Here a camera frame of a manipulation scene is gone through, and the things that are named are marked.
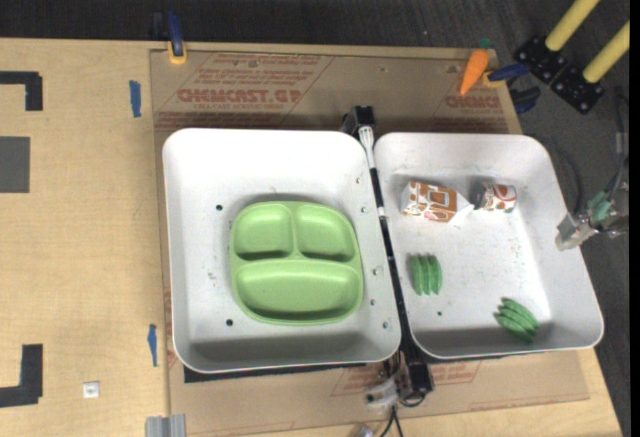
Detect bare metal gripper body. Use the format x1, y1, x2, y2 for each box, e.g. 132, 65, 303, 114
597, 180, 631, 241

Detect white can with orange print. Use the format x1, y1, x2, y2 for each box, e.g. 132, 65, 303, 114
469, 180, 518, 214

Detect white plastic tray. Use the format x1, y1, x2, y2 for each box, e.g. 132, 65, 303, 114
372, 130, 606, 361
160, 126, 403, 375

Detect green pea pods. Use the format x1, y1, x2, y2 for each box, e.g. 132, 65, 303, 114
408, 251, 444, 298
493, 296, 542, 345

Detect orange and white carton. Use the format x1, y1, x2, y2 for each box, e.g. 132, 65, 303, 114
399, 180, 474, 224

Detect thin black and white rod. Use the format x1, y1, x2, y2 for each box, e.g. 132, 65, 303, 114
357, 123, 424, 367

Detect orange carrot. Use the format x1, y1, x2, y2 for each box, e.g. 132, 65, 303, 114
458, 38, 494, 98

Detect green divided plate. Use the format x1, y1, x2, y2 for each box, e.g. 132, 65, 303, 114
228, 200, 366, 327

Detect brown cardboard board red print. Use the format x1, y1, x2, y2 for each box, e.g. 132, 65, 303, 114
148, 44, 592, 428

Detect black block with thin wires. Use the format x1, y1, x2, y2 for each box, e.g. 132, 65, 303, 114
340, 104, 377, 137
398, 358, 436, 400

